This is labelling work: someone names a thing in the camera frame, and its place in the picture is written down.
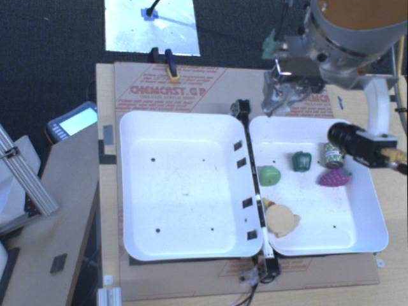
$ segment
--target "device screen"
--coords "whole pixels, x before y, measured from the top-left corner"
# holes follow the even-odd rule
[[[70,136],[75,133],[83,130],[96,122],[98,116],[92,108],[85,109],[84,111],[74,115],[72,118],[69,118],[60,123],[60,126],[65,130]]]

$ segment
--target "white tray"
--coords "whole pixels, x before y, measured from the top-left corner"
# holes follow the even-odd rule
[[[120,147],[124,245],[132,257],[248,257],[260,250],[251,166],[238,120],[129,112],[120,121]],[[251,205],[243,207],[248,199]]]
[[[287,256],[378,252],[388,244],[388,232],[369,169],[346,157],[352,173],[343,187],[323,187],[317,182],[324,167],[323,145],[327,132],[340,119],[256,117],[250,132],[257,169],[273,165],[281,172],[275,186],[260,186],[262,197],[288,206],[302,218],[287,236],[269,242]],[[293,171],[291,156],[312,154],[309,171]]]

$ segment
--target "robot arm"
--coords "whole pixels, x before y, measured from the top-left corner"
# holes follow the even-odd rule
[[[367,130],[336,124],[329,139],[366,166],[389,166],[390,157],[381,151],[397,146],[397,139],[388,134],[388,89],[398,78],[365,76],[360,69],[407,33],[407,10],[408,0],[311,0],[300,35],[286,36],[277,45],[275,66],[265,73],[263,111],[285,114],[326,83],[363,89]]]

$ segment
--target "can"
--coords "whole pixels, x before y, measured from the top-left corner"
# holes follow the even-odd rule
[[[331,143],[324,145],[324,160],[326,161],[326,167],[329,169],[337,169],[343,166],[341,151]]]

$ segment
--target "dark floor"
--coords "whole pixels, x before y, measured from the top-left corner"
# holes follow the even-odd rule
[[[277,27],[281,0],[193,1],[201,57],[178,57],[179,64],[272,66],[261,47]],[[296,34],[308,1],[295,0],[283,34]],[[147,61],[145,54],[105,50],[104,10],[104,0],[0,0],[0,123],[14,140],[29,135],[43,153],[46,123],[94,98],[97,63]],[[389,55],[370,72],[391,73]],[[95,241],[93,231],[73,305],[94,304]]]

